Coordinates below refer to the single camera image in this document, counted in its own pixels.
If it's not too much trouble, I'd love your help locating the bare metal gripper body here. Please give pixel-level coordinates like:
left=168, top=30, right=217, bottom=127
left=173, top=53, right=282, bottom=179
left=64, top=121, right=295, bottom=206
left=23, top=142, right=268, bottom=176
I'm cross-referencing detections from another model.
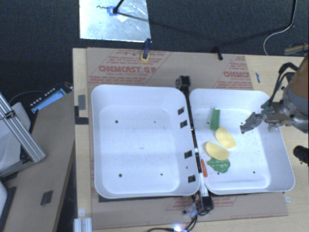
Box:
left=262, top=102, right=309, bottom=133

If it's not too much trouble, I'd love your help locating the yellow potato chip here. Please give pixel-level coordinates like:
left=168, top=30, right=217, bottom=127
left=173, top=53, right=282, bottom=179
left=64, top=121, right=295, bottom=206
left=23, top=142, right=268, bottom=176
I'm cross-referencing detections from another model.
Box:
left=205, top=141, right=230, bottom=161
left=215, top=126, right=237, bottom=150

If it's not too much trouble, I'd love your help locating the green celery stick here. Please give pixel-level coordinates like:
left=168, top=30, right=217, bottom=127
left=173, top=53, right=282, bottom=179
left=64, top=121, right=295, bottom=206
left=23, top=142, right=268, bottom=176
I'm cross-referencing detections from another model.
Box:
left=209, top=107, right=222, bottom=131

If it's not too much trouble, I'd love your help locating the white plastic tray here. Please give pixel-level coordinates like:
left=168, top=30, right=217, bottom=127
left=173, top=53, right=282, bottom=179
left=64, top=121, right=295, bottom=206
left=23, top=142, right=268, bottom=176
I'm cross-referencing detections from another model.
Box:
left=188, top=88, right=296, bottom=196
left=91, top=84, right=201, bottom=200

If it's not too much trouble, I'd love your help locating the green lettuce leaf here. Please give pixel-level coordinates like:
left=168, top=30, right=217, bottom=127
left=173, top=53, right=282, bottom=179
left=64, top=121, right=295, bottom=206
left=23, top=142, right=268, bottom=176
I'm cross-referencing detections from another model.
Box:
left=206, top=157, right=231, bottom=174

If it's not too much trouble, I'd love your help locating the thin black and white rod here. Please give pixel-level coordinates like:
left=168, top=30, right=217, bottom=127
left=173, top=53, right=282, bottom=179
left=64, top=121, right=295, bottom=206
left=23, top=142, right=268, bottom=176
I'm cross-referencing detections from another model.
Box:
left=182, top=86, right=208, bottom=198

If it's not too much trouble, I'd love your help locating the orange carrot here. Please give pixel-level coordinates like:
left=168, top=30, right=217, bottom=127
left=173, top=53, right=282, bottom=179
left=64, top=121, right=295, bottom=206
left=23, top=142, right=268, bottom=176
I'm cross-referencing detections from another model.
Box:
left=200, top=159, right=209, bottom=178

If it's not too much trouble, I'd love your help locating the brown cardboard board red print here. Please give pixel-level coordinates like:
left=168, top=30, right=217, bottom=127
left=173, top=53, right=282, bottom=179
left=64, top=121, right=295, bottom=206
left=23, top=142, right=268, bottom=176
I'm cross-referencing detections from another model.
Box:
left=86, top=47, right=289, bottom=230

